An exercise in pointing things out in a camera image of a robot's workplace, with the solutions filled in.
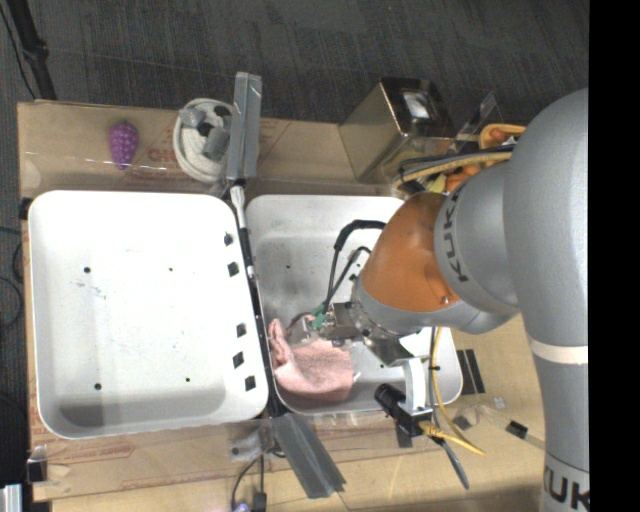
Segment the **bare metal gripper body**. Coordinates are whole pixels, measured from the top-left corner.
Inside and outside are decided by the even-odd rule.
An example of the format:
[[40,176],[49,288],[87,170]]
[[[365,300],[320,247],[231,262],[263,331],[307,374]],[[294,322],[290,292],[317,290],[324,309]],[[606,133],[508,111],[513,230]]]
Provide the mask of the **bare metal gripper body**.
[[333,348],[348,349],[354,343],[363,343],[370,335],[361,313],[358,303],[334,303],[313,320],[313,330]]

